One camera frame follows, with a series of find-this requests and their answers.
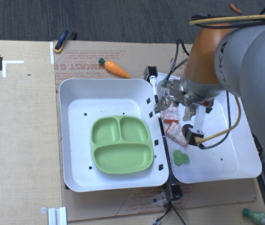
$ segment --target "green divided plate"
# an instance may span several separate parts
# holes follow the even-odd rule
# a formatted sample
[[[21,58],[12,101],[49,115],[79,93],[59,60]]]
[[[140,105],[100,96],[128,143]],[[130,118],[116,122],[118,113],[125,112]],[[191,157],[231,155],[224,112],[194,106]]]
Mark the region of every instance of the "green divided plate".
[[[133,116],[109,116],[95,121],[91,151],[97,168],[110,174],[139,172],[153,162],[149,130]]]

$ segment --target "yellow cable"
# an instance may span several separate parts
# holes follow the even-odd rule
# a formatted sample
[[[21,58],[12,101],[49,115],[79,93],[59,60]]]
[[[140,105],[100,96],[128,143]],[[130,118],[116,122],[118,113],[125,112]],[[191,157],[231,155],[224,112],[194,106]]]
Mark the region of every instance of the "yellow cable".
[[[217,133],[215,135],[209,136],[207,138],[195,137],[195,141],[196,141],[196,143],[198,145],[201,144],[201,143],[204,143],[204,142],[206,142],[208,140],[211,140],[211,139],[213,139],[215,137],[221,136],[221,135],[223,135],[223,134],[225,134],[225,133],[227,133],[229,131],[231,131],[232,129],[234,129],[239,124],[240,119],[241,119],[241,105],[240,105],[240,102],[239,102],[239,99],[237,98],[237,96],[235,96],[235,101],[236,101],[236,104],[237,104],[237,108],[239,110],[239,114],[238,114],[238,117],[237,117],[237,120],[236,120],[235,124],[232,127],[228,128],[228,129],[226,129],[226,130],[224,130],[224,131],[222,131],[220,133]]]
[[[225,22],[235,22],[235,21],[245,21],[245,20],[261,20],[265,19],[265,15],[249,15],[249,16],[234,16],[234,17],[215,17],[199,19],[189,22],[189,25],[199,24],[199,23],[225,23]]]

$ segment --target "table surface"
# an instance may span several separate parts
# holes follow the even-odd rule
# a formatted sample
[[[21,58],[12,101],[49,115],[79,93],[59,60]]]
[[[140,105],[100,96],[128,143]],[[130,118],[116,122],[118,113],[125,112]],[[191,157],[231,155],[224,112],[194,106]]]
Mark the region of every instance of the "table surface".
[[[7,64],[4,78],[0,71],[0,225],[47,224],[42,208],[62,206],[56,87],[50,50],[50,42],[0,41],[0,55],[4,60],[24,61]],[[256,193],[253,202],[178,212],[187,225],[252,224],[242,217],[244,207],[265,212],[257,180],[252,181]],[[109,217],[71,224],[149,225],[163,214]],[[162,224],[182,222],[170,211]]]

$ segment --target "plastic bottle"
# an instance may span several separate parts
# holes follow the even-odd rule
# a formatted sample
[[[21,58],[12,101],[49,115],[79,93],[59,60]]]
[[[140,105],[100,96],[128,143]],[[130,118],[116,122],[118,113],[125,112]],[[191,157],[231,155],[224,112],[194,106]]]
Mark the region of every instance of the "plastic bottle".
[[[245,217],[251,218],[255,224],[265,225],[265,213],[263,212],[253,212],[244,208],[242,214]]]

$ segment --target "cardboard sheet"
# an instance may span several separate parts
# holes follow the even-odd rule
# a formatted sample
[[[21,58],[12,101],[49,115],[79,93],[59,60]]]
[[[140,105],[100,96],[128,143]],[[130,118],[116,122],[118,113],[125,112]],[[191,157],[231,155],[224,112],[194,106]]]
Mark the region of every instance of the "cardboard sheet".
[[[59,85],[69,78],[120,78],[106,71],[98,60],[112,60],[132,78],[141,78],[147,66],[168,73],[175,55],[175,44],[128,44],[109,42],[67,41],[60,54],[54,54],[56,97],[61,159],[62,205],[68,208],[68,221],[104,218],[164,211],[154,207],[152,198],[163,191],[161,187],[117,189],[77,193],[67,189],[63,181],[62,137],[60,129]],[[177,61],[186,55],[180,48]],[[182,75],[182,69],[173,74]],[[250,202],[255,199],[252,179],[182,184],[183,197],[174,202],[176,209],[195,208],[229,203]]]

